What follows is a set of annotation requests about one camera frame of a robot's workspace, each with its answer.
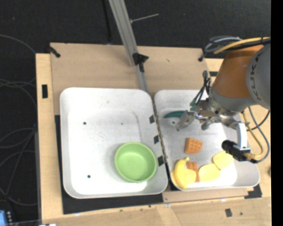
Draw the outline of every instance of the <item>orange waffle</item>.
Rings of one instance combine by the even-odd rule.
[[[186,163],[187,169],[192,169],[196,172],[196,180],[195,182],[199,182],[199,175],[198,175],[198,167],[197,167],[197,162],[195,161],[188,161]]]
[[[202,141],[188,137],[185,142],[184,152],[187,154],[196,154],[202,149]]]

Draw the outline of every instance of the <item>black carpet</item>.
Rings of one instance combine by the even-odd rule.
[[[203,48],[217,35],[271,35],[271,0],[125,2],[131,19],[159,14],[133,23],[138,45]],[[50,42],[121,44],[104,4],[109,26],[102,0],[0,0],[0,209],[12,210],[14,221],[38,218],[34,53],[48,52]]]

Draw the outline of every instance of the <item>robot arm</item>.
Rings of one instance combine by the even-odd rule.
[[[209,85],[208,73],[203,74],[204,86],[198,95],[201,98],[206,90],[208,98],[195,98],[189,111],[177,112],[180,120],[176,129],[185,128],[194,120],[201,122],[203,130],[208,129],[212,123],[222,123],[235,129],[238,135],[237,143],[224,141],[222,148],[239,161],[248,160],[248,124],[237,121],[235,115],[251,105],[261,105],[270,110],[270,49],[268,43],[229,51],[212,87]]]

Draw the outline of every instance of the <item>metal pole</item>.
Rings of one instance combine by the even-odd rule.
[[[119,34],[121,36],[123,45],[125,47],[129,63],[136,67],[136,75],[139,81],[140,89],[148,92],[148,86],[145,80],[144,72],[141,71],[140,66],[136,66],[133,55],[138,54],[138,49],[131,26],[131,21],[125,6],[124,0],[109,0],[114,19],[117,24]]]

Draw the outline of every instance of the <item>green bowl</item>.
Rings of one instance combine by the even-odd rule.
[[[146,145],[128,142],[118,148],[115,166],[121,177],[130,182],[140,183],[154,176],[157,161],[152,150]]]

